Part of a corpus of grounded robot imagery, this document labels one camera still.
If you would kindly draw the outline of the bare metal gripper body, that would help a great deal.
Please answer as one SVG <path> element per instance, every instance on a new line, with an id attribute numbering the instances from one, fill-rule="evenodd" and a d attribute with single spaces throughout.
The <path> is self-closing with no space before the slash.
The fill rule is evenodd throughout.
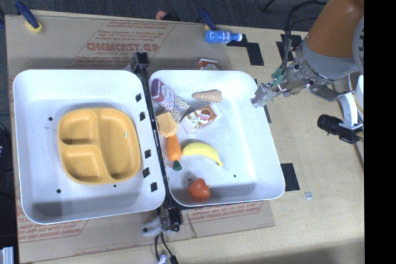
<path id="1" fill-rule="evenodd" d="M 272 74 L 271 92 L 275 96 L 297 95 L 306 88 L 312 78 L 313 73 L 305 64 L 287 63 L 287 60 L 283 60 Z"/>

